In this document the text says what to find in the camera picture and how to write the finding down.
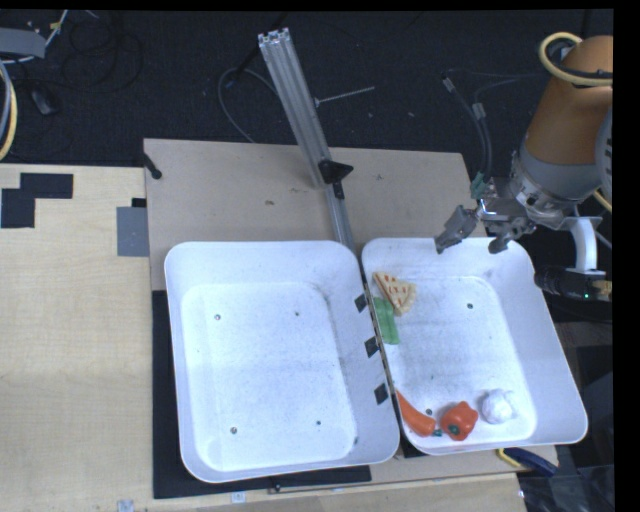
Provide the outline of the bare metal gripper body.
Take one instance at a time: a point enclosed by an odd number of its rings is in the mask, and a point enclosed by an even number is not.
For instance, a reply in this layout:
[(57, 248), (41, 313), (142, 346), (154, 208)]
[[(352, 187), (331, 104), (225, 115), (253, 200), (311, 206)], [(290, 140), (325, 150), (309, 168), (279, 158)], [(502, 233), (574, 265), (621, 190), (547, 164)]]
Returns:
[(527, 178), (491, 178), (478, 214), (490, 233), (516, 239), (538, 225), (558, 229), (569, 211), (569, 200), (554, 196)]

